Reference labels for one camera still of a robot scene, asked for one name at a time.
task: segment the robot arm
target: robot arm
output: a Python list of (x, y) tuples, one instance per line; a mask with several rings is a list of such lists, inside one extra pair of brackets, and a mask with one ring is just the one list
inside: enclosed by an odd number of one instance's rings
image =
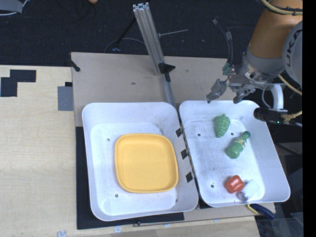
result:
[(262, 121), (288, 123), (287, 110), (283, 109), (285, 84), (272, 83), (286, 72), (302, 88), (302, 41), (303, 41), (303, 1), (302, 0), (262, 0), (266, 9), (261, 14), (254, 29), (242, 64), (224, 66), (225, 81), (217, 79), (207, 102), (220, 97), (229, 87), (236, 93), (233, 99), (237, 104), (243, 97), (257, 88), (271, 90), (274, 97), (272, 108), (255, 110), (254, 116)]

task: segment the black bracket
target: black bracket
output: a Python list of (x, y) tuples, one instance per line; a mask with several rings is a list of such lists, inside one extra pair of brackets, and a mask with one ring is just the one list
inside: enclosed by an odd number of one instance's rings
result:
[(173, 65), (165, 64), (163, 62), (159, 63), (158, 67), (159, 67), (160, 73), (164, 74), (164, 76), (166, 77), (166, 81), (171, 81), (169, 72), (174, 70), (176, 67)]

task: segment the yellow oval object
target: yellow oval object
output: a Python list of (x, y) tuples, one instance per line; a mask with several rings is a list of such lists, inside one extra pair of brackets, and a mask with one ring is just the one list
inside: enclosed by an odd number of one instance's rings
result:
[(118, 183), (128, 192), (159, 193), (173, 189), (179, 180), (171, 141), (159, 134), (133, 133), (115, 144)]

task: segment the green toy bottle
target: green toy bottle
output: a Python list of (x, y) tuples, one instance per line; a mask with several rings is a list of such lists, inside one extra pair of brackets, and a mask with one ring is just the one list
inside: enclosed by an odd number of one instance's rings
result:
[(228, 148), (227, 155), (232, 159), (236, 159), (237, 157), (239, 157), (240, 152), (246, 147), (247, 139), (249, 137), (250, 132), (243, 132), (242, 135), (237, 137), (232, 145)]

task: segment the wooden table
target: wooden table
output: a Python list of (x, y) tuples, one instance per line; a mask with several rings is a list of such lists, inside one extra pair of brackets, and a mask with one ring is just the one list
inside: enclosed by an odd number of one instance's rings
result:
[[(222, 66), (225, 62), (205, 58), (165, 59), (166, 63), (179, 68), (178, 73), (181, 74), (188, 74), (190, 69), (211, 70), (212, 66)], [(81, 68), (81, 74), (75, 74), (70, 67), (0, 66), (0, 77), (3, 78), (10, 76), (10, 70), (36, 70), (36, 82), (19, 82), (16, 97), (0, 97), (1, 236), (105, 237), (112, 236), (117, 230), (115, 227), (77, 230), (75, 127), (80, 126), (82, 106), (94, 101), (88, 101), (90, 93), (81, 88), (82, 82), (84, 79), (86, 83), (93, 80), (93, 71), (102, 68), (107, 76), (103, 82), (95, 82), (96, 88), (101, 84), (116, 85), (117, 81), (111, 78), (111, 73), (121, 73), (121, 77), (115, 78), (123, 80), (126, 88), (115, 86), (121, 92), (107, 89), (104, 95), (107, 95), (105, 100), (109, 102), (126, 101), (131, 96), (135, 99), (146, 96), (142, 99), (148, 101), (151, 91), (158, 92), (159, 98), (163, 98), (163, 91), (155, 84), (156, 78), (153, 70), (150, 70), (148, 56), (72, 53), (72, 60)], [(145, 72), (141, 78), (133, 78), (124, 73), (126, 71), (119, 71), (122, 64), (128, 64), (130, 70), (136, 67)], [(190, 93), (190, 99), (205, 97), (214, 81), (221, 77), (221, 67), (217, 70), (211, 78), (201, 81), (196, 78), (199, 81), (197, 94)], [(197, 81), (194, 76), (176, 79), (176, 73), (171, 73), (175, 99), (178, 103), (183, 102), (190, 86), (184, 83), (195, 84)], [(143, 89), (147, 92), (144, 94), (140, 88), (148, 80), (151, 80), (149, 85), (152, 87), (151, 90)], [(65, 82), (73, 82), (74, 111), (58, 110), (57, 88), (65, 86)], [(131, 90), (133, 86), (138, 87), (135, 91), (138, 94)], [(223, 99), (231, 97), (232, 94), (225, 95)], [(264, 206), (272, 211), (275, 209), (273, 203), (265, 203)], [(245, 206), (197, 208), (185, 212), (184, 216), (185, 220), (181, 222), (124, 225), (118, 236), (208, 236), (210, 233), (212, 236), (260, 236), (254, 214)]]

